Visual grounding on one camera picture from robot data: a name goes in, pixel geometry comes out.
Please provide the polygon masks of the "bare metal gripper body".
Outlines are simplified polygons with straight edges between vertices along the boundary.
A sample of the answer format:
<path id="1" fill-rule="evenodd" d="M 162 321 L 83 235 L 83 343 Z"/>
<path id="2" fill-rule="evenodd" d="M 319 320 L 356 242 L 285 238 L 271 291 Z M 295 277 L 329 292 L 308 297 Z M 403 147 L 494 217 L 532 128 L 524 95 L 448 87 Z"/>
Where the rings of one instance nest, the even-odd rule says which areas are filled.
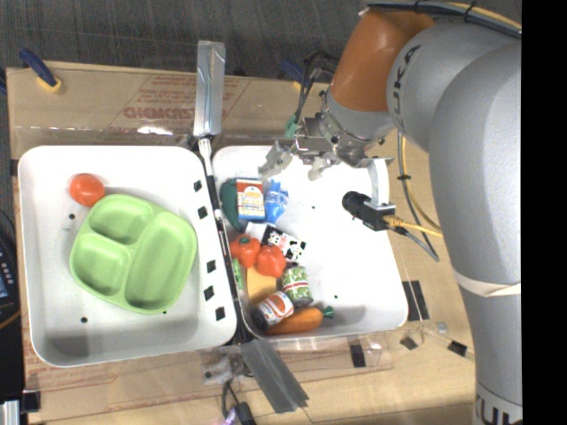
<path id="1" fill-rule="evenodd" d="M 380 112 L 348 113 L 345 118 L 318 112 L 299 124 L 293 150 L 303 159 L 327 158 L 332 164 L 361 167 L 367 162 L 367 149 L 381 138 Z"/>

